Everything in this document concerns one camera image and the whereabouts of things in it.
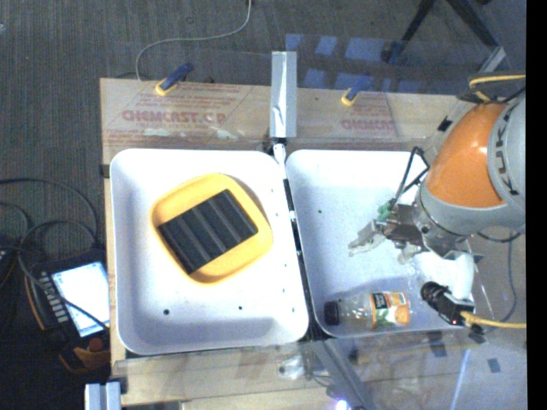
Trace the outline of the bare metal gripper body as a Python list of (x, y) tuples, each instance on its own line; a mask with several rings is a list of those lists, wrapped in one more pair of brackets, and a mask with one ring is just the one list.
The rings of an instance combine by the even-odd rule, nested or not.
[(447, 254), (454, 248), (454, 235), (444, 230), (418, 203), (397, 204), (385, 223), (385, 236), (399, 249), (420, 245), (423, 252)]

